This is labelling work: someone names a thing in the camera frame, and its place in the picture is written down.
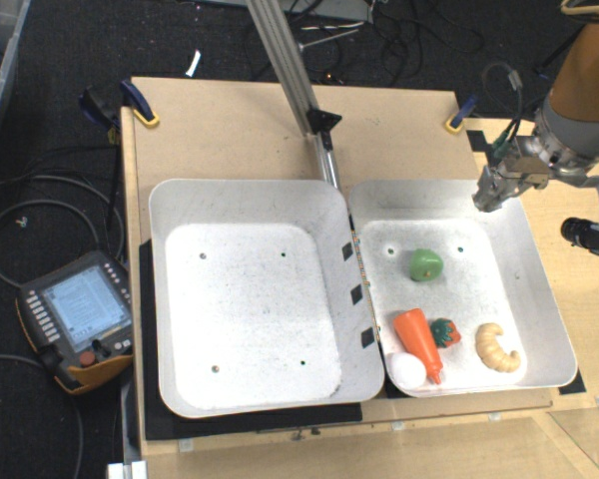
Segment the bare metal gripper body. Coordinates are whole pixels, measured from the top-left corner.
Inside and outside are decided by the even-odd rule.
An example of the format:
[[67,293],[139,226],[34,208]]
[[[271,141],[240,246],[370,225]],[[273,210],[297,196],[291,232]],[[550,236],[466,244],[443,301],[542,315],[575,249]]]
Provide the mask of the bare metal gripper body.
[[493,170],[498,178],[514,187],[545,187],[551,168],[540,158],[533,136],[516,136],[493,147]]

